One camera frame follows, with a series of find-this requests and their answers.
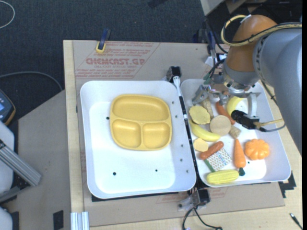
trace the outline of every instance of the black cable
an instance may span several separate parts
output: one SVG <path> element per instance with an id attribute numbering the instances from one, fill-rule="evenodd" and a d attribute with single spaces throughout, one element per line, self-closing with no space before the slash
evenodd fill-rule
<path id="1" fill-rule="evenodd" d="M 225 61 L 225 59 L 221 59 L 221 60 L 219 60 L 218 62 L 214 62 L 213 67 L 212 67 L 211 70 L 209 71 L 209 73 L 210 73 L 210 78 L 212 78 L 212 76 L 214 75 L 215 69 L 216 69 L 220 64 L 222 64 L 224 61 Z"/>
<path id="2" fill-rule="evenodd" d="M 195 211 L 195 213 L 196 213 L 197 217 L 199 218 L 199 220 L 201 220 L 201 222 L 202 222 L 205 226 L 207 226 L 207 227 L 209 227 L 209 228 L 213 228 L 213 229 L 215 229 L 215 230 L 223 230 L 222 227 L 214 227 L 214 226 L 211 226 L 211 225 L 206 224 L 206 223 L 201 219 L 201 217 L 199 216 L 199 214 L 197 213 L 196 208 L 193 208 L 193 210 Z"/>
<path id="3" fill-rule="evenodd" d="M 275 95 L 273 95 L 271 93 L 271 91 L 269 90 L 268 86 L 266 85 L 266 83 L 264 81 L 261 80 L 261 83 L 262 83 L 263 87 L 265 88 L 266 92 L 268 93 L 268 95 L 270 96 L 271 100 L 273 100 L 275 102 L 275 104 L 278 106 Z"/>
<path id="4" fill-rule="evenodd" d="M 217 38 L 216 34 L 214 33 L 214 30 L 212 30 L 211 24 L 209 23 L 209 20 L 207 17 L 205 17 L 204 23 L 206 23 L 209 30 L 212 31 L 213 37 L 215 39 L 215 43 L 219 47 L 219 49 L 222 50 L 225 54 L 228 54 L 228 52 L 221 47 L 219 43 L 221 40 Z"/>
<path id="5" fill-rule="evenodd" d="M 39 75 L 43 75 L 45 77 L 48 77 L 48 78 L 52 79 L 58 85 L 59 89 L 61 91 L 63 90 L 62 86 L 60 85 L 60 83 L 55 78 L 51 77 L 48 74 L 39 72 L 39 71 L 19 71 L 19 72 L 13 72 L 13 73 L 8 73 L 8 74 L 0 75 L 0 78 L 10 77 L 10 76 L 13 76 L 13 75 L 21 75 L 21 74 L 39 74 Z"/>
<path id="6" fill-rule="evenodd" d="M 213 229 L 215 229 L 215 230 L 223 230 L 222 227 L 214 227 L 214 226 L 211 226 L 211 225 L 206 224 L 206 223 L 201 219 L 201 217 L 199 216 L 199 214 L 198 214 L 198 212 L 197 212 L 197 210 L 196 210 L 195 207 L 192 208 L 192 209 L 190 209 L 190 210 L 188 210 L 188 211 L 186 212 L 186 214 L 184 215 L 184 218 L 183 218 L 183 221 L 182 221 L 182 230 L 186 230 L 185 222 L 186 222 L 186 219 L 188 218 L 188 216 L 189 216 L 189 214 L 191 213 L 192 210 L 195 211 L 197 217 L 199 218 L 199 220 L 200 220 L 205 226 L 207 226 L 207 227 L 209 227 L 209 228 L 213 228 Z"/>

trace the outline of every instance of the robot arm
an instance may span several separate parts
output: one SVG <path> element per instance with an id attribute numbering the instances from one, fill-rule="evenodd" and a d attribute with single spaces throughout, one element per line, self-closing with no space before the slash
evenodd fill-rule
<path id="1" fill-rule="evenodd" d="M 262 15 L 243 19 L 224 62 L 224 85 L 240 96 L 258 80 L 274 88 L 285 124 L 302 154 L 302 24 L 277 25 Z"/>

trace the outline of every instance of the white tray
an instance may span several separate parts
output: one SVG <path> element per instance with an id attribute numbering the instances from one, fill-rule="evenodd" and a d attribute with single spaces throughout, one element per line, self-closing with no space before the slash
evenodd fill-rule
<path id="1" fill-rule="evenodd" d="M 170 109 L 170 144 L 156 151 L 119 147 L 107 119 L 114 98 L 145 94 L 164 100 Z M 196 182 L 193 158 L 175 86 L 167 81 L 89 81 L 80 91 L 87 184 L 101 199 L 190 190 Z"/>
<path id="2" fill-rule="evenodd" d="M 192 98 L 195 96 L 195 92 L 199 88 L 199 86 L 203 84 L 202 79 L 197 80 L 185 80 L 181 84 L 181 91 L 184 99 L 184 103 L 186 106 L 187 113 L 189 113 L 190 107 L 192 107 Z M 256 115 L 260 118 L 260 122 L 268 122 L 274 120 L 268 100 L 266 98 L 263 87 L 256 83 L 256 86 L 252 88 L 251 92 L 260 92 L 261 94 L 257 97 L 257 113 Z M 212 104 L 213 114 L 214 116 L 218 115 L 215 109 L 215 103 L 219 100 L 218 98 L 213 98 L 210 95 L 210 100 Z M 248 113 L 248 103 L 247 99 L 242 100 L 237 109 Z M 242 127 L 240 124 L 236 123 L 236 127 L 241 129 L 241 134 L 238 137 L 240 140 L 242 147 L 244 148 L 244 144 L 253 138 L 263 139 L 270 146 L 270 155 L 264 160 L 256 160 L 252 161 L 247 158 L 247 164 L 244 168 L 245 175 L 240 176 L 237 180 L 227 184 L 210 184 L 206 180 L 206 175 L 210 173 L 210 169 L 205 164 L 205 162 L 199 159 L 198 151 L 195 151 L 196 163 L 199 170 L 199 174 L 201 180 L 208 186 L 211 187 L 221 187 L 221 186 L 230 186 L 230 185 L 240 185 L 240 184 L 256 184 L 256 183 L 267 183 L 267 182 L 276 182 L 276 181 L 285 181 L 289 178 L 291 174 L 291 168 L 289 164 L 288 157 L 285 153 L 280 135 L 277 131 L 274 132 L 260 132 L 258 130 L 248 130 Z M 205 129 L 209 129 L 209 125 L 203 126 Z M 276 125 L 268 125 L 264 127 L 267 130 L 272 128 L 276 128 Z M 192 140 L 197 137 L 191 133 Z M 234 139 L 228 134 L 226 136 L 222 136 L 220 140 L 224 143 L 224 149 L 229 154 L 231 158 L 233 158 L 233 149 L 234 149 Z M 225 169 L 236 169 L 233 162 L 226 165 Z"/>

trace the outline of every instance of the cardboard sheet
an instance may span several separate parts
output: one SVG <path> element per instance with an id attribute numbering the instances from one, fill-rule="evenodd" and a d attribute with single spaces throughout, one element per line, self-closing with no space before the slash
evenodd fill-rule
<path id="1" fill-rule="evenodd" d="M 180 66 L 181 82 L 202 78 L 211 69 L 204 44 L 107 42 L 103 55 L 95 52 L 96 41 L 73 41 L 77 109 L 81 110 L 80 88 L 91 80 L 163 80 L 170 66 Z M 82 160 L 84 208 L 89 212 L 90 225 L 137 222 L 182 217 L 178 202 L 187 192 L 148 195 L 125 199 L 92 201 L 86 182 L 86 157 L 82 113 L 78 111 Z M 208 188 L 211 202 L 200 214 L 240 211 L 284 206 L 278 183 L 248 184 Z"/>
<path id="2" fill-rule="evenodd" d="M 18 120 L 18 154 L 42 175 L 38 186 L 3 205 L 10 213 L 18 212 L 19 230 L 54 230 L 55 215 L 60 216 L 59 226 L 70 229 L 65 105 L 62 91 Z"/>

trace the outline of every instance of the yellow divided plate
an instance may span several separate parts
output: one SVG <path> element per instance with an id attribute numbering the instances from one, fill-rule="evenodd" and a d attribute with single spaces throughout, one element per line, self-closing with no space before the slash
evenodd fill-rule
<path id="1" fill-rule="evenodd" d="M 123 94 L 110 109 L 110 128 L 114 141 L 131 150 L 160 150 L 172 137 L 172 120 L 168 105 L 160 98 Z"/>

